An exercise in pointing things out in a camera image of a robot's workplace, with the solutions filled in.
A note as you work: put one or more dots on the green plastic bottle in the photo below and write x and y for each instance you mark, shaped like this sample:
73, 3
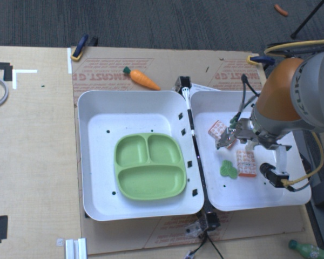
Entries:
310, 251

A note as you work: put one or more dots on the green broccoli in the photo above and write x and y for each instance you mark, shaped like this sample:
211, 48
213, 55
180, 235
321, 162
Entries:
228, 169

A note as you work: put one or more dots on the green divided plate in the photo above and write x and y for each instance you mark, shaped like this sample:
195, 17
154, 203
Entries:
151, 179

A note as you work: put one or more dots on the thin black and white rod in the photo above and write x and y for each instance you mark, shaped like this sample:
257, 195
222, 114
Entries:
198, 150

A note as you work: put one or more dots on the white plastic tray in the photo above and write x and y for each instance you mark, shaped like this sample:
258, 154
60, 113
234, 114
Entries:
243, 196
102, 155

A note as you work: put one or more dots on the orange sausage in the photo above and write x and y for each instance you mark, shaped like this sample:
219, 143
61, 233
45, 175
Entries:
281, 10

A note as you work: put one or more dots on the orange and white carton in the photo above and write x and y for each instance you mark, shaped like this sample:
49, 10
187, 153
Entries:
246, 164
216, 128

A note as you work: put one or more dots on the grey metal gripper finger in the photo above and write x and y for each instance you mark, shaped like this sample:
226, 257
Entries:
232, 135
221, 141

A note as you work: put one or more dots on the orange carrot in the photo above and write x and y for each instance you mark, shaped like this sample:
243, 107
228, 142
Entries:
143, 79

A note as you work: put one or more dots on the brown cardboard board red print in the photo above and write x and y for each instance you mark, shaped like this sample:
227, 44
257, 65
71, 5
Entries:
156, 63

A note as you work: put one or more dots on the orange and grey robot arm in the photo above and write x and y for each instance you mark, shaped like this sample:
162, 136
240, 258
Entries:
283, 96

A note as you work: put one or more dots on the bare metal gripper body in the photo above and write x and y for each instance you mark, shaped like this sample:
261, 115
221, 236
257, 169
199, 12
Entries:
245, 129

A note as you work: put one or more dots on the white paper sheet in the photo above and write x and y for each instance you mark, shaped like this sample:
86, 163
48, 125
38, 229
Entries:
203, 87

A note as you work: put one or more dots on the black cylinder on white bracket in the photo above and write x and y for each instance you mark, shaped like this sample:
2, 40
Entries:
272, 173

